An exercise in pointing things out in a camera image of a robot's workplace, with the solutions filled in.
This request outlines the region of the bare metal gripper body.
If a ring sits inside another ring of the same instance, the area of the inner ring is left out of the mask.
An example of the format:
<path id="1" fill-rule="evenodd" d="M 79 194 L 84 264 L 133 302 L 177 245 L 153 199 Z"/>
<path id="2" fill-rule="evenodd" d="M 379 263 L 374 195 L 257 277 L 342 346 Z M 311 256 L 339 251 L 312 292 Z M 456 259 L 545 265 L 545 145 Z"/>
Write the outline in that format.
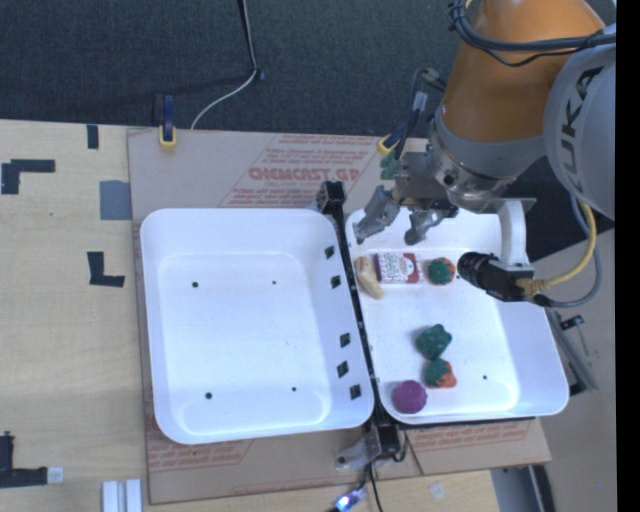
<path id="1" fill-rule="evenodd" d="M 447 149 L 390 155 L 395 184 L 391 197 L 422 209 L 437 201 L 474 213 L 489 211 L 515 180 L 515 161 L 484 150 L 454 153 Z"/>

